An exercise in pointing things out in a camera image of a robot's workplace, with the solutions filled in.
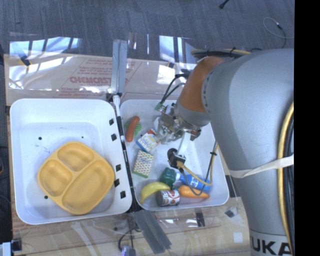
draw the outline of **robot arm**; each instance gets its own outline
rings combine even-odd
[[[203,59],[173,110],[159,119],[166,143],[211,123],[228,168],[251,170],[279,157],[283,122],[294,101],[294,50],[272,49],[223,61]],[[251,254],[294,255],[279,204],[278,169],[234,178],[250,233]]]

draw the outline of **yellow plate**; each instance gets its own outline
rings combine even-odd
[[[113,167],[87,145],[71,141],[41,165],[37,181],[45,194],[73,215],[90,212],[115,181]]]

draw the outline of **white tray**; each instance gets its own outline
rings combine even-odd
[[[139,132],[139,134],[133,138],[133,141],[126,143],[131,171],[133,170],[137,153],[140,150],[140,147],[136,144],[136,141],[140,138],[140,135],[143,135],[150,128],[157,130],[157,128],[154,127],[154,121],[160,116],[160,112],[154,110],[154,108],[158,102],[159,100],[153,99],[130,99],[123,102],[120,107],[123,124],[128,122],[133,116],[139,116],[142,126],[141,132]],[[171,103],[174,102],[174,100],[166,100],[165,104],[171,105]],[[159,181],[162,171],[166,167],[171,168],[168,163],[167,152],[171,148],[178,149],[180,142],[181,139],[178,139],[170,142],[169,144],[158,144],[150,151],[150,153],[154,155],[154,160],[152,162],[152,169],[149,178],[144,178],[134,173],[132,174],[135,197],[138,202],[141,199],[140,193],[143,186],[150,182]],[[185,154],[185,166],[196,175],[206,177],[211,157],[210,152],[213,150],[214,143],[215,138],[212,127],[210,124],[208,124],[202,128],[200,136],[188,144]],[[214,159],[213,184],[209,189],[208,194],[210,195],[208,199],[191,199],[184,197],[183,199],[180,199],[179,205],[165,207],[159,207],[156,202],[155,194],[152,194],[145,199],[144,203],[140,204],[140,206],[146,210],[164,211],[172,209],[187,209],[223,205],[229,198],[229,189],[219,153]]]
[[[20,99],[10,108],[13,180],[20,219],[37,225],[122,214],[132,204],[114,108],[99,99]],[[79,141],[103,156],[115,171],[117,186],[89,213],[72,215],[38,185],[41,164],[57,148]]]

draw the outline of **white cable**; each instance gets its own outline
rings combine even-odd
[[[291,156],[288,156],[288,157],[276,159],[274,161],[268,162],[254,169],[229,170],[229,172],[232,177],[237,179],[242,179],[247,176],[258,174],[264,171],[292,166],[295,163],[294,155],[295,154],[292,154]]]
[[[272,21],[276,24],[276,26],[280,29],[280,27],[279,27],[279,22],[277,22],[275,19],[270,18],[270,17],[265,17],[265,18],[263,19],[263,26],[264,26],[264,28],[265,28],[269,33],[271,33],[272,35],[274,35],[274,36],[276,36],[276,37],[278,37],[278,38],[283,38],[283,39],[294,39],[294,38],[295,38],[294,36],[292,36],[292,37],[287,37],[287,36],[282,36],[282,35],[278,35],[278,34],[273,33],[271,30],[269,30],[269,29],[267,28],[266,23],[265,23],[265,20],[272,20]]]

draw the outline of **white zip tie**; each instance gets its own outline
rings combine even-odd
[[[250,175],[258,174],[267,170],[279,169],[292,166],[295,163],[294,153],[291,156],[276,159],[274,161],[263,164],[254,169],[247,170],[229,170],[230,175],[237,179],[242,179]]]

